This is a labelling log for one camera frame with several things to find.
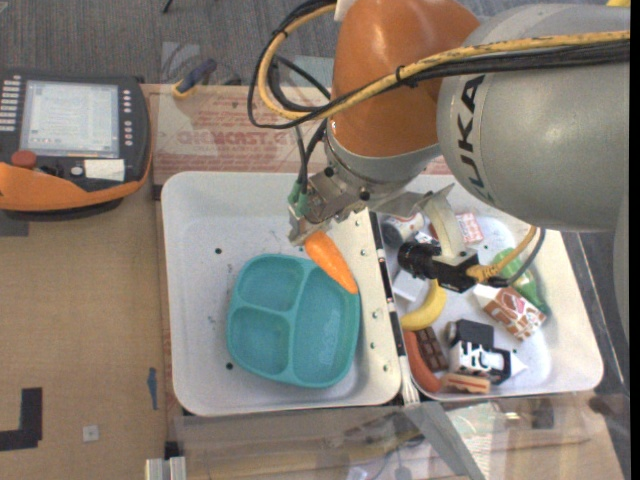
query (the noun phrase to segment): teal bowl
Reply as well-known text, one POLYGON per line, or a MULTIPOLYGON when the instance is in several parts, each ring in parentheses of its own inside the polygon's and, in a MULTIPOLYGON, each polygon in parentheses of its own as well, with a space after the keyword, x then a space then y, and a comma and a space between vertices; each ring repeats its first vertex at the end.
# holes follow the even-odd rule
POLYGON ((280 254, 249 260, 227 316, 235 362, 271 380, 326 388, 349 371, 360 331, 360 296, 313 261, 280 254))

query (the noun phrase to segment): control panel screen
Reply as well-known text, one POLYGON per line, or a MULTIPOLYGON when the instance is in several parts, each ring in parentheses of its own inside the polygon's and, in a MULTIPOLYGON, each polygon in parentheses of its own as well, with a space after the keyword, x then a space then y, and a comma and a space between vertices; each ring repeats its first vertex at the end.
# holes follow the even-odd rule
POLYGON ((43 156, 117 158, 118 86, 30 80, 21 149, 43 156))

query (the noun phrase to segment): banana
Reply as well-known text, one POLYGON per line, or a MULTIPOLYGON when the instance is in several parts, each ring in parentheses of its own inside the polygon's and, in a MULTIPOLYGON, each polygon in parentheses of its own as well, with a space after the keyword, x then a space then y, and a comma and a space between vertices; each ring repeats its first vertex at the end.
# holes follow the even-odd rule
POLYGON ((422 305, 401 317, 400 326, 405 331, 419 331, 429 327, 440 316, 446 302, 447 291, 437 279, 433 279, 422 305))

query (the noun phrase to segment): cable tie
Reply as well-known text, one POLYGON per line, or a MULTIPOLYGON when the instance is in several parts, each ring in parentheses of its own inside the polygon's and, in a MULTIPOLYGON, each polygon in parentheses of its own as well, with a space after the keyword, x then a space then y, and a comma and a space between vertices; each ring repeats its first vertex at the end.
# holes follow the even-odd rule
POLYGON ((408 80, 406 78, 400 78, 400 70, 402 68, 404 68, 405 66, 403 64, 401 64, 400 66, 398 66, 396 68, 396 82, 398 82, 401 85, 406 85, 407 87, 410 87, 411 89, 415 89, 416 87, 418 87, 418 82, 415 81, 411 81, 408 80))

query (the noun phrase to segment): carrot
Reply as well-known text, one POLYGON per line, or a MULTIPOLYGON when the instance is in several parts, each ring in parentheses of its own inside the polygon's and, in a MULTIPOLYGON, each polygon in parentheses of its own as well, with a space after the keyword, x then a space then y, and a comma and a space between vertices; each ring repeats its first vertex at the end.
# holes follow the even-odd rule
POLYGON ((407 357, 409 358, 409 367, 411 368, 413 380, 425 391, 429 391, 430 393, 440 391, 442 387, 440 379, 433 374, 422 360, 420 345, 418 344, 416 334, 413 331, 403 331, 402 335, 404 336, 404 345, 407 349, 407 357))
POLYGON ((358 285, 340 249, 324 231, 315 231, 307 238, 304 248, 309 257, 349 293, 358 293, 358 285))

